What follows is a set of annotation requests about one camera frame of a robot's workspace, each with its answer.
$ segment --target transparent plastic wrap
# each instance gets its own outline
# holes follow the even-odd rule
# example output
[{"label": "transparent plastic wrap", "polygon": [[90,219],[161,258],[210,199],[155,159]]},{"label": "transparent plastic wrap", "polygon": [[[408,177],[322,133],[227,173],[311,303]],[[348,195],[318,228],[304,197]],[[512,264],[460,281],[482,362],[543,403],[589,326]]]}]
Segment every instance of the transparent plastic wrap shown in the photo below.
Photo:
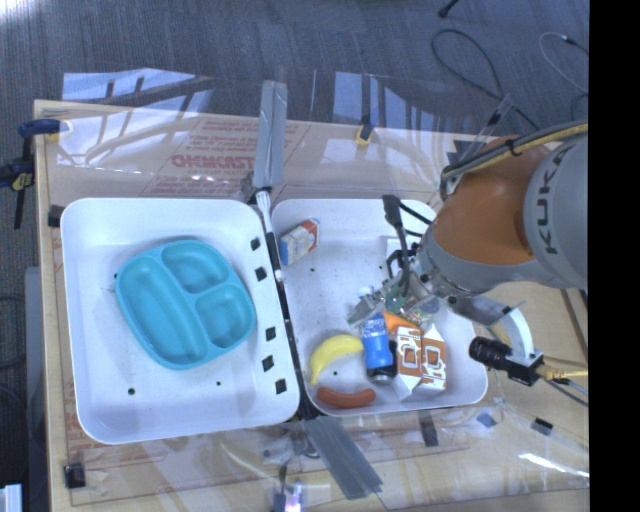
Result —
[{"label": "transparent plastic wrap", "polygon": [[[160,80],[153,70],[145,73]],[[186,80],[180,87],[193,88],[189,101],[176,100],[178,93],[162,96],[162,84],[141,95],[139,82],[123,73],[116,78],[126,80],[132,91],[119,99],[101,99],[98,88],[93,96],[78,93],[67,96],[71,101],[36,103],[36,117],[59,119],[67,128],[36,143],[41,253],[50,272],[45,293],[55,299],[53,308],[47,305],[56,330],[49,358],[57,358],[60,366],[50,407],[57,407],[55,417],[65,418],[51,423],[55,463],[66,461],[66,486],[57,492],[68,493],[72,506],[110,502],[122,510],[210,510],[213,503],[220,511],[284,510],[278,507],[286,503],[301,505],[299,510],[382,511],[447,503],[454,510],[455,504],[476,499],[588,489],[588,408],[544,382],[527,388],[498,372],[489,372],[486,393],[470,405],[294,416],[274,426],[114,446],[87,435],[77,416],[60,212],[86,197],[247,202],[253,192],[260,84],[228,87],[234,104],[244,105],[233,111],[224,95],[216,96],[217,81],[179,75],[169,76],[176,83]],[[394,193],[437,212],[442,168],[476,140],[474,130],[482,129],[483,116],[495,108],[474,105],[482,114],[473,121],[462,112],[429,116],[424,100],[416,100],[424,84],[400,87],[392,79],[340,73],[310,77],[302,91],[288,84],[295,107],[286,123],[284,182],[272,191],[274,210],[289,199],[378,199]],[[327,83],[330,90],[323,87]],[[205,94],[200,87],[213,92]],[[245,104],[238,101],[245,96]],[[372,102],[374,97],[385,101]],[[455,104],[462,104],[458,99]],[[408,105],[412,122],[391,115],[400,105]],[[357,137],[366,110],[375,128],[362,145]],[[455,131],[464,126],[467,133]],[[558,358],[586,362],[575,316],[559,291],[518,285],[498,289],[495,296],[512,304],[526,298],[522,309],[537,345]],[[322,300],[330,303],[331,297]],[[368,492],[357,499],[342,480],[345,473],[336,472],[327,454],[314,446],[318,430],[330,431],[325,418],[346,432],[364,457],[363,465],[354,467],[375,473],[381,482],[365,486]]]}]

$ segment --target sausage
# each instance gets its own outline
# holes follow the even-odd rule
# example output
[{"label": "sausage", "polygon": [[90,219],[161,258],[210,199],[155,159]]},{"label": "sausage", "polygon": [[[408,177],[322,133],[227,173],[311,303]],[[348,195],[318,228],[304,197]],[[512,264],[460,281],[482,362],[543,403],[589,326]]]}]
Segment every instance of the sausage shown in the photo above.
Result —
[{"label": "sausage", "polygon": [[356,393],[341,393],[326,386],[320,386],[317,394],[318,400],[324,403],[340,407],[341,409],[353,409],[364,407],[376,399],[376,392],[371,388],[363,389]]}]

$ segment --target plastic sheet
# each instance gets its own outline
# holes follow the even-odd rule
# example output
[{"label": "plastic sheet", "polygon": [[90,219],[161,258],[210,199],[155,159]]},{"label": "plastic sheet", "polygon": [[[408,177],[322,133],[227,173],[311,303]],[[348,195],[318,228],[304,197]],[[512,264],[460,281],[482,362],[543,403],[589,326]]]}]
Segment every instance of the plastic sheet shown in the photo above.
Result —
[{"label": "plastic sheet", "polygon": [[[160,80],[159,75],[146,72]],[[185,78],[170,77],[176,83]],[[85,78],[88,84],[96,83],[96,77],[73,76],[69,87]],[[78,87],[72,94],[67,82],[65,94],[72,102],[36,105],[37,114],[55,117],[70,127],[40,143],[39,155],[44,157],[40,169],[46,172],[38,186],[47,193],[48,203],[41,206],[47,208],[53,226],[64,393],[60,414],[66,418],[64,454],[69,471],[80,468],[84,479],[83,486],[68,491],[73,505],[128,503],[136,498],[136,506],[149,504],[155,510],[183,506],[205,510],[213,502],[220,511],[270,510],[285,498],[290,504],[300,498],[299,510],[347,506],[402,510],[589,487],[588,409],[542,382],[526,388],[498,373],[490,373],[487,394],[473,405],[339,418],[382,481],[379,492],[358,500],[347,500],[331,468],[309,442],[304,422],[296,418],[257,429],[116,446],[88,437],[75,411],[56,215],[83,197],[232,197],[246,202],[250,194],[244,185],[253,167],[260,97],[260,84],[244,84],[235,88],[235,94],[247,94],[253,113],[207,112],[220,105],[211,99],[214,91],[207,101],[202,100],[203,111],[197,112],[200,107],[184,99],[178,109],[170,96],[158,103],[147,101],[153,94],[163,94],[167,84],[145,96],[140,87],[136,92],[139,81],[130,74],[115,78],[127,81],[129,89],[123,90],[133,88],[131,94],[121,97],[120,103],[129,106],[116,106],[115,96],[104,101],[98,92],[93,97],[81,94]],[[331,92],[322,90],[320,84],[331,78]],[[106,85],[117,91],[109,80]],[[205,84],[215,89],[215,81],[187,80],[182,87]],[[437,211],[439,173],[468,147],[474,135],[442,131],[446,126],[438,116],[427,123],[427,112],[413,109],[415,104],[412,107],[400,95],[404,90],[419,96],[418,84],[391,88],[389,79],[348,74],[314,76],[311,83],[313,87],[291,96],[294,103],[299,101],[296,94],[306,97],[306,110],[297,108],[286,124],[284,184],[273,191],[274,203],[306,197],[379,198],[391,192],[424,201]],[[382,115],[390,110],[375,103],[370,109],[377,113],[374,136],[368,145],[360,146],[355,141],[359,115],[363,105],[371,107],[375,87],[387,91],[376,93],[385,98],[384,105],[404,101],[409,105],[408,118],[422,121],[407,126],[405,116],[394,121]],[[333,98],[333,107],[323,110],[322,98],[327,96]],[[103,104],[96,104],[98,99]],[[480,130],[483,121],[471,126]],[[452,123],[450,126],[456,125],[455,119]],[[540,348],[569,359],[583,356],[559,292],[525,286],[500,289],[496,294],[511,303],[526,295],[529,305],[523,312],[535,324],[532,330]]]}]

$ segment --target gray floor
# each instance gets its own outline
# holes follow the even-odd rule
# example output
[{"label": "gray floor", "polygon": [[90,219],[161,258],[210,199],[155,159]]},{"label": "gray floor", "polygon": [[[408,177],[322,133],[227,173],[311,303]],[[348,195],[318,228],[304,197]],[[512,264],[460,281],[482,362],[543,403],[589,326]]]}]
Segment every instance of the gray floor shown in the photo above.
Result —
[{"label": "gray floor", "polygon": [[[507,93],[519,113],[501,125],[505,132],[523,133],[586,118],[587,0],[460,0],[443,18],[438,11],[446,4],[446,0],[0,2],[0,164],[20,156],[17,127],[31,119],[33,100],[63,97],[65,73],[148,67],[237,84],[276,79],[290,86],[290,118],[323,122],[357,122],[336,108],[337,72],[378,75],[395,95],[429,119],[428,124],[416,125],[404,114],[391,115],[371,106],[379,125],[477,133]],[[559,34],[577,44],[567,44]],[[241,90],[203,109],[255,112],[258,99],[243,97]],[[38,265],[34,190],[26,190],[19,230],[13,229],[16,196],[8,188],[0,189],[0,487],[26,475],[28,434],[20,403],[27,395],[21,299],[25,270]]]}]

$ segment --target banana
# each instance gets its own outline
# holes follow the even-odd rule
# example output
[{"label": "banana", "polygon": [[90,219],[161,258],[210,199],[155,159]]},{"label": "banana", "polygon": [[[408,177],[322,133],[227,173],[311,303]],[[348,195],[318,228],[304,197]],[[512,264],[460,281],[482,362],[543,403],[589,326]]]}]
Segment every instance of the banana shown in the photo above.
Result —
[{"label": "banana", "polygon": [[364,350],[362,340],[351,334],[338,334],[327,338],[313,351],[309,358],[311,369],[311,384],[318,384],[318,377],[322,370],[336,357],[353,354]]}]

